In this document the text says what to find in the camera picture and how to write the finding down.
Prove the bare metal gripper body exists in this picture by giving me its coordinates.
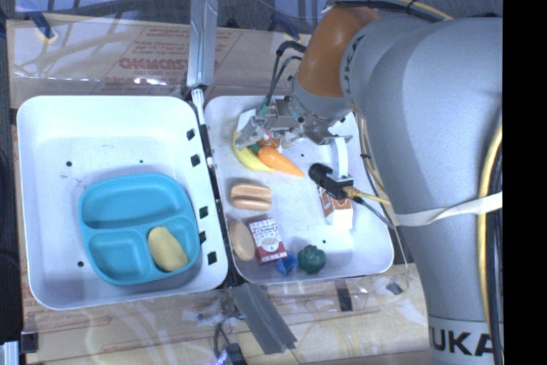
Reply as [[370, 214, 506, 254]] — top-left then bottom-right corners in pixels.
[[255, 96, 356, 146]]

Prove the green broccoli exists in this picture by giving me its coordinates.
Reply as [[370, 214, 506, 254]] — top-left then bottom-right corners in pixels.
[[297, 244, 327, 275]]

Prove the orange carrot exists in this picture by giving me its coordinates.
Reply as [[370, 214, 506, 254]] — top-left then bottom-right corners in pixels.
[[256, 144, 306, 179]]

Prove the red and white carton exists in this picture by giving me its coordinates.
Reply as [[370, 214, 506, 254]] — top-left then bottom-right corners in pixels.
[[248, 217, 289, 266]]

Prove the black cylinder on white bracket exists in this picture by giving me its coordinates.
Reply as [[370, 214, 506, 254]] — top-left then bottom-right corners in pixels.
[[308, 134, 356, 201]]

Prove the yellow banana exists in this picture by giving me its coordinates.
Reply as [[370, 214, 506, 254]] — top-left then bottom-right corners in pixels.
[[231, 129, 275, 174]]

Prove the sausage in bread bun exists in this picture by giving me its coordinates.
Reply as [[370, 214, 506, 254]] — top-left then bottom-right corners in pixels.
[[229, 182, 274, 212]]

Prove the yellow toy potato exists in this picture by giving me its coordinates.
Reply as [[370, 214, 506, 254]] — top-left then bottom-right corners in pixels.
[[146, 226, 191, 274]]

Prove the white plastic tray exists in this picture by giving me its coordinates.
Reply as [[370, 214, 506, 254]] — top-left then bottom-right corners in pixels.
[[15, 94, 230, 311], [203, 94, 396, 286]]

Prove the blue divided plate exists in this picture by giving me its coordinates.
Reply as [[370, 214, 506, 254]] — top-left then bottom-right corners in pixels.
[[77, 172, 203, 287]]

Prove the brown cardboard board red print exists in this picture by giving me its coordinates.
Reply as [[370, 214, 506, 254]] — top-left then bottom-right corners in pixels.
[[5, 11, 433, 365]]

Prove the blue crumpled packet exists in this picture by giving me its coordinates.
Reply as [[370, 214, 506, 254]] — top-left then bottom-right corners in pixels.
[[275, 252, 299, 277]]

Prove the orange and white carton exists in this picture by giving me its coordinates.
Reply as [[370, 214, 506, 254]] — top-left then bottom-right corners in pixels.
[[317, 185, 356, 230]]

